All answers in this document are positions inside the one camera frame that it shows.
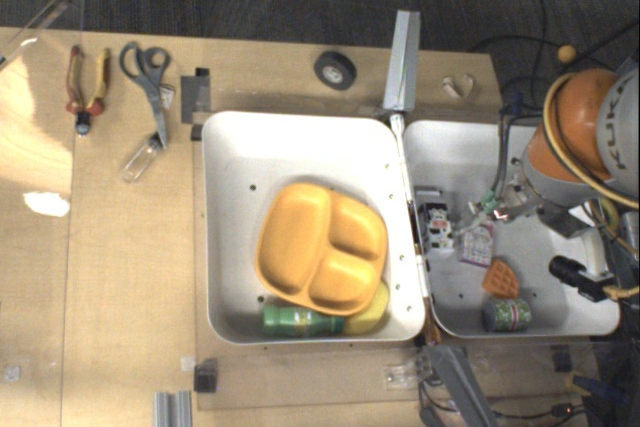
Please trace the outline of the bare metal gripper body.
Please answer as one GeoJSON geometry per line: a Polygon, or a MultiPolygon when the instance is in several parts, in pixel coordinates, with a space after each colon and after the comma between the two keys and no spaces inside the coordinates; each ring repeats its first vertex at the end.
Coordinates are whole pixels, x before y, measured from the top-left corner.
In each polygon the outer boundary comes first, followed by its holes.
{"type": "Polygon", "coordinates": [[[530,216],[542,204],[542,199],[522,176],[514,176],[502,189],[501,219],[514,221],[521,216],[530,216]]]}

